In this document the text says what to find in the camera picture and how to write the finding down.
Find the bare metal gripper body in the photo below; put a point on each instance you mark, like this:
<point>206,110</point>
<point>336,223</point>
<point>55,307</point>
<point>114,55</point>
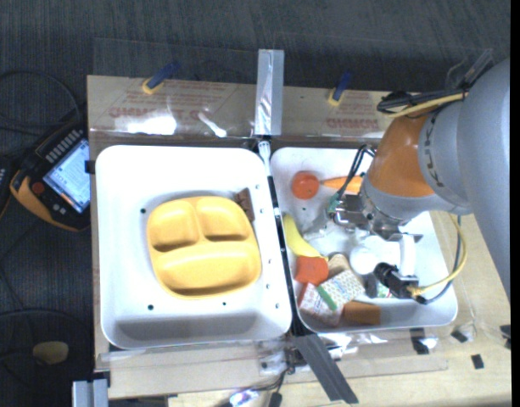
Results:
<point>356,211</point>

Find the orange carrot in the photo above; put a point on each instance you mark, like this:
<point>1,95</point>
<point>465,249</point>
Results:
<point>338,183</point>

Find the red and white packet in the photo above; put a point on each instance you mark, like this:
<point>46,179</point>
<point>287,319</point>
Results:
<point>314,308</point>

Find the yellow divided plate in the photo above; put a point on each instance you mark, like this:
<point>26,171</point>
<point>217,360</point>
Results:
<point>200,248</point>

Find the yellow oval object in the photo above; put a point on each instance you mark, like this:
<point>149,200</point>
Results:
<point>50,352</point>

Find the orange cube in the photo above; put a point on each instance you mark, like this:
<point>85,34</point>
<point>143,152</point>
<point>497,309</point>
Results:
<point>311,269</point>

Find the white plastic tray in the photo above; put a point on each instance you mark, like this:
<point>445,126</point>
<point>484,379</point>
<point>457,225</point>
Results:
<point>128,235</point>
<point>429,312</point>

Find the brown rectangular block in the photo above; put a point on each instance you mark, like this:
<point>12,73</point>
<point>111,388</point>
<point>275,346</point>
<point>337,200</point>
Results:
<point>361,313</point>

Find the white carton with green straw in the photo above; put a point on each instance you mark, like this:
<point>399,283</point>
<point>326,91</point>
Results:
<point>342,288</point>

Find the black cylinder on white bracket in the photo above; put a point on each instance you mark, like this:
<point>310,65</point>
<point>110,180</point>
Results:
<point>395,279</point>

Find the orange round fruit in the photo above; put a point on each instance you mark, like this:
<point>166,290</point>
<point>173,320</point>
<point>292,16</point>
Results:
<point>305,185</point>

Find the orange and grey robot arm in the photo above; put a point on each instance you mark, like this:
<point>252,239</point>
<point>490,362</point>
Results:
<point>463,155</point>

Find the brown bread slice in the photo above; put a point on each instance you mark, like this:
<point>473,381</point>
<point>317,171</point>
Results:
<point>338,263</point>

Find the brown cardboard board red print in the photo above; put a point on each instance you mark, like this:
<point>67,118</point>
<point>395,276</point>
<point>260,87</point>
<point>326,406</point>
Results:
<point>191,108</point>

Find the white ball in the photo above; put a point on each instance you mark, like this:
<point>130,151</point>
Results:
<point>363,259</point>

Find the yellow banana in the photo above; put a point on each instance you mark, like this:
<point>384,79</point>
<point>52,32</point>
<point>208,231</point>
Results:
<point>297,238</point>

